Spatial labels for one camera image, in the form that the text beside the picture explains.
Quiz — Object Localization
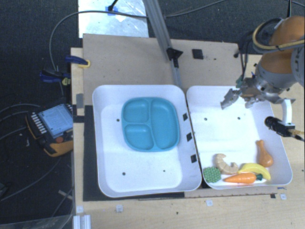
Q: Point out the orange carrot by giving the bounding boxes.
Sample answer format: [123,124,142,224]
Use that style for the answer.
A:
[224,172,264,184]

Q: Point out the yellow banana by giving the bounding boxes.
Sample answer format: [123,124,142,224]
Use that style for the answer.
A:
[238,162,272,181]

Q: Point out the orange chicken drumstick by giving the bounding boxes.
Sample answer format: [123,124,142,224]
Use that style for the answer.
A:
[255,139,274,168]

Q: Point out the black cylinder on white bracket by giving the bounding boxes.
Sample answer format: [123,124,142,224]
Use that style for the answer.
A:
[264,98,296,137]

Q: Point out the black block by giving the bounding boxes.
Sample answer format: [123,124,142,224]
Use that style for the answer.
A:
[192,48,204,60]

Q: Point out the white plastic tray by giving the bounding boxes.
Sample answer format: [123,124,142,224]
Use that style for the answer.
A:
[186,85,294,190]
[91,84,203,198]

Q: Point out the blue divided plate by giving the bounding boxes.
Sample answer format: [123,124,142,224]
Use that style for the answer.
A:
[121,96,181,153]

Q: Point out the green grapes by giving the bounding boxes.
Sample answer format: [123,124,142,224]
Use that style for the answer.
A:
[203,166,222,184]

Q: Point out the beige croissant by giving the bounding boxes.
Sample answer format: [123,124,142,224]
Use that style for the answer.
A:
[213,153,239,176]

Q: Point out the brown cardboard board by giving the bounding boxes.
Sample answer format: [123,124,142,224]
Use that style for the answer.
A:
[82,33,278,199]

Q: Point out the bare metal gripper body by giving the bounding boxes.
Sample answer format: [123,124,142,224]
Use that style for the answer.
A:
[239,76,285,104]

